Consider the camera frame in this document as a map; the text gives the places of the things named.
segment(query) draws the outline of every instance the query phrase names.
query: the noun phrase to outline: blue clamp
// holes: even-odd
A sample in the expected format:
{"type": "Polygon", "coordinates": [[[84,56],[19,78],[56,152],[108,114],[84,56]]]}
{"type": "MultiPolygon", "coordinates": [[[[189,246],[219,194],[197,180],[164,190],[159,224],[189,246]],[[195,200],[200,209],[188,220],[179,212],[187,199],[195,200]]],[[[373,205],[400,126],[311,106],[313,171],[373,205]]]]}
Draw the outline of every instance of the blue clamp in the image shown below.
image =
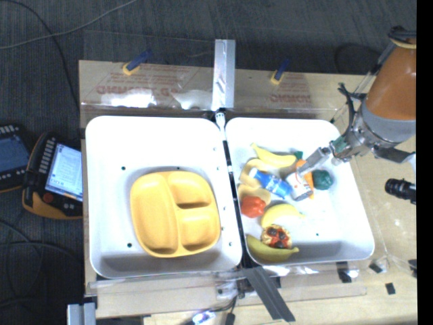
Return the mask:
{"type": "Polygon", "coordinates": [[[286,58],[279,66],[278,70],[275,70],[273,72],[271,77],[271,82],[273,84],[279,84],[281,82],[281,80],[283,79],[284,71],[286,71],[288,66],[289,66],[289,60],[286,58]]]}
{"type": "Polygon", "coordinates": [[[152,51],[148,49],[144,51],[134,59],[132,59],[129,63],[126,63],[123,66],[123,72],[128,76],[131,76],[134,72],[137,72],[140,68],[140,64],[144,63],[148,58],[152,56],[152,51]]]}

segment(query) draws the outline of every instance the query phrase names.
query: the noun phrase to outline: yellow banana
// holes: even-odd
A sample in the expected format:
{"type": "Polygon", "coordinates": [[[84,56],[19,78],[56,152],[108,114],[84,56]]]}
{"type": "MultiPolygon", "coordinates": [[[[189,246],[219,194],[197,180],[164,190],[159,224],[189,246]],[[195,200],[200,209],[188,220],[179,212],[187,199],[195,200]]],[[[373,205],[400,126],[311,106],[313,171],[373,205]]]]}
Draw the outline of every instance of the yellow banana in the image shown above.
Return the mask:
{"type": "Polygon", "coordinates": [[[243,184],[246,184],[251,188],[258,189],[262,186],[259,180],[252,178],[248,175],[253,167],[256,167],[259,171],[262,172],[268,171],[268,166],[262,160],[251,159],[245,164],[244,168],[242,169],[241,175],[239,176],[239,180],[243,184]]]}
{"type": "Polygon", "coordinates": [[[253,257],[274,263],[287,261],[290,255],[299,252],[298,247],[292,249],[272,248],[251,235],[246,236],[246,242],[253,257]]]}
{"type": "Polygon", "coordinates": [[[256,151],[260,160],[273,167],[287,167],[293,165],[296,162],[296,157],[293,154],[274,154],[268,150],[258,147],[255,143],[251,144],[251,147],[256,151]]]}
{"type": "Polygon", "coordinates": [[[262,216],[261,225],[262,228],[267,228],[268,226],[277,223],[278,219],[281,217],[295,216],[299,218],[305,217],[305,215],[298,212],[298,210],[288,203],[276,204],[266,210],[265,214],[262,216]]]}

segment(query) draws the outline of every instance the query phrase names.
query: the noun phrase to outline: handheld controller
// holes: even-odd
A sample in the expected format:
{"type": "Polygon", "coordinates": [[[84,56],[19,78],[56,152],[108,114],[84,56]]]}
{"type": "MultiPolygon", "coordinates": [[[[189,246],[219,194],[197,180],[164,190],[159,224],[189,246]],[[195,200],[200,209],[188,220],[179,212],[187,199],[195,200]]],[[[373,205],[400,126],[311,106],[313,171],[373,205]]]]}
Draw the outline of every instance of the handheld controller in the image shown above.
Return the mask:
{"type": "Polygon", "coordinates": [[[23,126],[0,125],[0,192],[22,187],[31,151],[30,140],[23,126]]]}
{"type": "Polygon", "coordinates": [[[22,204],[28,211],[52,219],[83,216],[81,151],[55,133],[40,136],[26,168],[22,204]]]}

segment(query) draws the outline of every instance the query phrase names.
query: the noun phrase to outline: blue bottle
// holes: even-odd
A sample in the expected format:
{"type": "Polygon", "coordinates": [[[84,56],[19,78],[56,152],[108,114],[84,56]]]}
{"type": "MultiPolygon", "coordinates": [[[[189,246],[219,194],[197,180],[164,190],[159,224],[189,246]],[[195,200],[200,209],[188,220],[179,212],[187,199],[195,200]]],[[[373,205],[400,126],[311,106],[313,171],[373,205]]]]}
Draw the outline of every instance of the blue bottle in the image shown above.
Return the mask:
{"type": "Polygon", "coordinates": [[[289,196],[292,192],[292,187],[289,183],[274,175],[262,173],[256,167],[253,167],[248,175],[257,179],[264,189],[281,198],[289,196]]]}

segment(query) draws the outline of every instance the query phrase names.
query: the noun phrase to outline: black cable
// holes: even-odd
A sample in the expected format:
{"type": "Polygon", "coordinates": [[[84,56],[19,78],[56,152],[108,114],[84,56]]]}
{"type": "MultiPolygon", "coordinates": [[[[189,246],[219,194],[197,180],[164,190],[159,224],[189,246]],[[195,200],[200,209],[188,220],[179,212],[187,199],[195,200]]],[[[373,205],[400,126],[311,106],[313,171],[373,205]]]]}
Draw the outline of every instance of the black cable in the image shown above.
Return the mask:
{"type": "Polygon", "coordinates": [[[229,309],[231,309],[231,311],[233,311],[233,308],[235,307],[236,304],[236,299],[237,299],[237,295],[234,296],[234,298],[232,298],[232,300],[230,300],[230,302],[226,306],[222,306],[221,308],[211,308],[209,310],[218,312],[218,311],[228,311],[229,309]]]}
{"type": "Polygon", "coordinates": [[[233,313],[233,310],[235,309],[236,306],[236,301],[237,301],[237,296],[235,296],[235,298],[233,299],[233,305],[231,306],[230,313],[233,313]]]}
{"type": "Polygon", "coordinates": [[[21,7],[24,7],[28,11],[32,12],[32,14],[34,14],[36,16],[36,18],[39,20],[39,22],[41,22],[41,24],[44,26],[45,30],[51,35],[50,39],[53,40],[53,42],[55,43],[55,45],[57,46],[57,49],[59,51],[59,55],[60,55],[60,58],[62,60],[63,69],[64,69],[64,72],[66,75],[66,80],[67,80],[68,85],[69,85],[70,94],[72,96],[72,99],[74,100],[74,103],[75,103],[75,106],[77,109],[77,113],[79,113],[80,112],[80,105],[79,105],[78,100],[77,100],[75,93],[74,93],[74,87],[72,85],[72,80],[70,79],[70,73],[69,73],[68,67],[66,65],[65,56],[63,54],[62,48],[60,47],[60,44],[58,43],[57,39],[54,37],[54,33],[48,27],[47,23],[44,22],[44,20],[40,17],[40,15],[38,15],[38,13],[36,13],[36,11],[33,8],[25,5],[24,3],[20,3],[19,1],[15,1],[15,0],[0,0],[0,2],[14,3],[14,4],[19,5],[21,7]]]}
{"type": "Polygon", "coordinates": [[[340,83],[338,91],[346,97],[346,104],[348,106],[348,111],[349,111],[349,122],[347,124],[347,129],[342,134],[342,136],[345,136],[352,129],[353,120],[355,118],[355,107],[353,106],[352,98],[350,96],[350,93],[347,91],[344,83],[340,83]]]}
{"type": "MultiPolygon", "coordinates": [[[[16,219],[16,223],[20,221],[21,216],[22,216],[22,213],[20,213],[20,215],[18,215],[18,218],[16,219]]],[[[31,288],[35,285],[36,281],[38,280],[39,276],[41,275],[41,272],[43,271],[42,270],[42,265],[43,265],[43,261],[42,261],[43,250],[42,250],[42,252],[39,252],[36,247],[39,246],[42,249],[44,249],[44,248],[51,248],[53,250],[59,251],[59,252],[63,253],[64,255],[72,258],[72,260],[76,261],[76,263],[78,264],[78,266],[80,268],[83,266],[83,261],[80,260],[79,258],[75,257],[71,252],[69,252],[68,250],[66,250],[66,249],[64,249],[62,247],[56,246],[54,244],[45,243],[45,242],[35,242],[35,241],[32,241],[32,240],[29,240],[28,237],[26,235],[24,235],[20,230],[17,230],[14,226],[12,226],[11,224],[8,224],[8,223],[4,222],[1,219],[0,219],[0,224],[2,226],[4,226],[4,227],[8,228],[11,232],[14,232],[15,234],[19,235],[22,239],[24,239],[24,242],[10,242],[9,241],[10,235],[9,235],[9,237],[7,238],[7,242],[3,243],[3,244],[0,244],[0,248],[6,248],[6,249],[8,249],[7,253],[9,253],[9,249],[11,248],[11,246],[32,246],[34,248],[34,250],[37,252],[37,254],[39,256],[39,261],[40,261],[39,269],[38,269],[38,272],[37,272],[37,276],[36,276],[35,280],[33,281],[33,283],[31,284],[31,287],[28,289],[27,295],[20,295],[20,296],[17,295],[17,292],[14,290],[14,286],[13,286],[12,281],[10,280],[10,276],[8,274],[9,270],[7,270],[7,274],[9,276],[9,283],[11,284],[11,290],[12,290],[12,292],[14,294],[14,297],[1,300],[0,301],[0,309],[12,307],[12,306],[18,304],[21,307],[23,307],[25,310],[27,310],[29,313],[31,313],[32,315],[38,317],[40,320],[42,320],[42,321],[44,321],[44,323],[46,323],[46,321],[47,321],[47,312],[46,311],[41,311],[41,307],[40,306],[34,307],[35,309],[31,309],[29,307],[29,304],[28,304],[28,303],[31,302],[34,305],[35,302],[40,302],[40,303],[43,304],[44,308],[47,308],[47,309],[51,309],[52,308],[52,307],[49,306],[49,302],[48,302],[49,300],[48,300],[48,294],[47,294],[47,290],[46,290],[46,287],[47,287],[46,278],[44,278],[44,284],[43,284],[43,286],[45,287],[45,292],[44,292],[43,297],[42,298],[38,298],[38,297],[33,297],[33,296],[29,295],[30,291],[31,291],[31,288]]],[[[54,320],[64,319],[64,315],[62,315],[61,317],[58,317],[58,319],[57,319],[57,317],[55,317],[55,318],[56,319],[54,319],[54,320]]]]}
{"type": "Polygon", "coordinates": [[[388,33],[390,39],[395,39],[401,42],[407,42],[407,39],[416,39],[416,30],[406,30],[401,25],[393,26],[388,33]]]}
{"type": "Polygon", "coordinates": [[[129,6],[130,4],[132,4],[132,3],[136,2],[136,1],[138,1],[138,0],[130,0],[130,1],[126,2],[126,3],[123,3],[120,6],[117,6],[115,8],[109,9],[108,11],[104,12],[100,16],[92,19],[91,21],[89,21],[87,23],[84,23],[84,24],[82,24],[80,26],[77,26],[76,28],[73,28],[73,29],[70,29],[70,30],[67,30],[67,31],[63,31],[63,32],[57,32],[57,33],[54,33],[54,34],[49,35],[49,36],[36,37],[34,39],[30,39],[30,40],[27,40],[27,41],[15,43],[15,44],[12,44],[12,45],[6,45],[6,46],[1,46],[0,45],[0,50],[14,48],[14,47],[21,46],[21,45],[26,45],[27,43],[34,42],[34,41],[39,41],[39,40],[43,40],[43,39],[48,39],[49,37],[63,36],[63,35],[74,33],[74,32],[76,32],[78,30],[84,29],[85,27],[87,27],[89,25],[92,25],[93,23],[97,22],[98,20],[102,19],[103,17],[105,17],[105,16],[107,16],[107,15],[109,15],[109,14],[115,12],[115,11],[118,11],[118,10],[120,10],[120,9],[126,7],[126,6],[129,6]]]}
{"type": "Polygon", "coordinates": [[[60,247],[60,246],[56,246],[54,244],[50,244],[50,243],[42,243],[42,242],[35,242],[35,241],[29,241],[29,242],[9,242],[9,243],[1,243],[0,244],[0,248],[4,248],[4,247],[8,247],[8,246],[40,246],[40,247],[44,247],[44,248],[51,248],[55,251],[59,251],[67,256],[69,256],[70,258],[72,258],[72,260],[74,260],[77,264],[79,264],[80,266],[82,266],[82,264],[84,263],[84,261],[80,260],[78,257],[75,257],[71,252],[67,251],[66,249],[60,247]]]}
{"type": "MultiPolygon", "coordinates": [[[[30,240],[28,239],[27,236],[25,236],[22,232],[20,232],[19,230],[17,230],[15,228],[15,226],[20,222],[22,216],[24,214],[24,209],[21,210],[20,214],[18,215],[17,219],[15,220],[13,225],[10,225],[8,223],[6,223],[5,221],[2,221],[0,219],[0,224],[5,226],[7,229],[9,229],[9,234],[7,235],[6,238],[6,246],[7,246],[7,252],[6,252],[6,264],[5,264],[5,268],[6,268],[6,277],[7,277],[7,281],[9,282],[9,286],[13,292],[13,294],[17,297],[17,292],[14,288],[14,283],[12,282],[11,276],[10,276],[10,272],[9,272],[9,244],[11,242],[12,239],[12,235],[11,232],[15,232],[15,234],[19,235],[21,238],[23,238],[26,242],[30,242],[30,240]]],[[[38,280],[39,274],[41,272],[41,266],[42,266],[42,258],[43,258],[43,253],[39,252],[36,248],[34,248],[36,254],[39,256],[39,270],[38,273],[36,274],[36,278],[33,280],[33,282],[31,283],[30,287],[28,288],[28,292],[25,293],[25,295],[27,295],[31,290],[32,287],[36,284],[36,281],[38,280]]]]}

